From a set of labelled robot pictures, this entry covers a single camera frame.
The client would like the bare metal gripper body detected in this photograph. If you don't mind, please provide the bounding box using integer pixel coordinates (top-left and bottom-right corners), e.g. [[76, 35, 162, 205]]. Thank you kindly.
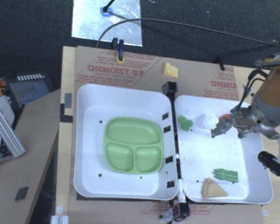
[[229, 107, 280, 140]]

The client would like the black block with thin wires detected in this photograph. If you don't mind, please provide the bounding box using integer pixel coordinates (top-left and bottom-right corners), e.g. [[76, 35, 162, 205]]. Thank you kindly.
[[161, 80, 179, 96], [171, 200, 192, 222]]

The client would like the green broccoli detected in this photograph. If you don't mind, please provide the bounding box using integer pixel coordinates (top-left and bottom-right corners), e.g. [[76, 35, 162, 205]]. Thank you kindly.
[[176, 115, 194, 132]]

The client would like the thin black and white rod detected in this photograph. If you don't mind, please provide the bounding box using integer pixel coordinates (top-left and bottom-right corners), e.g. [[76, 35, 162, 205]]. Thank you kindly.
[[161, 91, 192, 202]]

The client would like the white plastic tray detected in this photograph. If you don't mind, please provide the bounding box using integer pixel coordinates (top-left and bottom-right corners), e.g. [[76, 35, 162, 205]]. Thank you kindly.
[[69, 82, 187, 205], [166, 94, 280, 209]]

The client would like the green asparagus bundle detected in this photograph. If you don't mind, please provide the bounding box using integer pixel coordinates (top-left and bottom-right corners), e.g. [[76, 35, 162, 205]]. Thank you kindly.
[[212, 168, 240, 184]]

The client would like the brown cardboard board red print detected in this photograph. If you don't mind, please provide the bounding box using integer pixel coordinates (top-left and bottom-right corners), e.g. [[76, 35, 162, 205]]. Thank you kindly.
[[62, 45, 278, 224]]

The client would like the white round toy food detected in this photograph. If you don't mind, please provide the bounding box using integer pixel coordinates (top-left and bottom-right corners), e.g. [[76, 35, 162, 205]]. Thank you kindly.
[[196, 113, 220, 130]]

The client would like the black cylinder on white bracket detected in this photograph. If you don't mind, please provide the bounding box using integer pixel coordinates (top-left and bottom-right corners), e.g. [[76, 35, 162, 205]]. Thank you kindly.
[[256, 132, 280, 177]]

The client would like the tan pizza slice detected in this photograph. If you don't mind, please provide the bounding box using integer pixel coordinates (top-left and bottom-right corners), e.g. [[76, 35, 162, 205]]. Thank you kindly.
[[200, 177, 230, 201]]

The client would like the green divided plate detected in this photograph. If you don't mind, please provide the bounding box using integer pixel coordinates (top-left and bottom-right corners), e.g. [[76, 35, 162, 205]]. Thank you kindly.
[[101, 115, 167, 177]]

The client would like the yellow cheese wedge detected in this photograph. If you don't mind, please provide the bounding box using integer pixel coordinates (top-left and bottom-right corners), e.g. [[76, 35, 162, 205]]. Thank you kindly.
[[162, 61, 179, 78]]

